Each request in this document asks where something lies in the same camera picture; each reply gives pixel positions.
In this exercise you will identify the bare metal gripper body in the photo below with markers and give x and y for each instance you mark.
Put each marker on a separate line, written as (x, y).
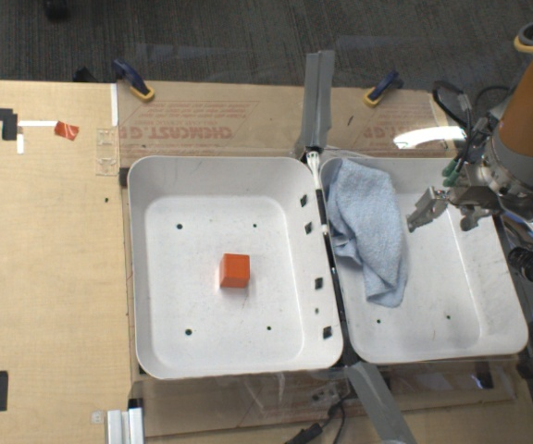
(477, 195)

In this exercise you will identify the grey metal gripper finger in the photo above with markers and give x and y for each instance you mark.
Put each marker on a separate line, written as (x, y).
(426, 211)
(474, 216)

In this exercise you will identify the orange cube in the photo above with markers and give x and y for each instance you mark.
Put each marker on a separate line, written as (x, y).
(234, 271)

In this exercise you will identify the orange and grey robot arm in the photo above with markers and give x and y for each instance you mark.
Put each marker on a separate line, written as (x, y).
(525, 118)

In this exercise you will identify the white plastic tray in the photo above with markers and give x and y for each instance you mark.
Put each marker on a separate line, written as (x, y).
(211, 303)
(451, 285)

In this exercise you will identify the brown cardboard board, red print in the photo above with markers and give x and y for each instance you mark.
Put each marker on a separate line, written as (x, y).
(248, 123)

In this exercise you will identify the light blue towel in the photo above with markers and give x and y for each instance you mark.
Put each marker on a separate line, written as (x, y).
(368, 229)

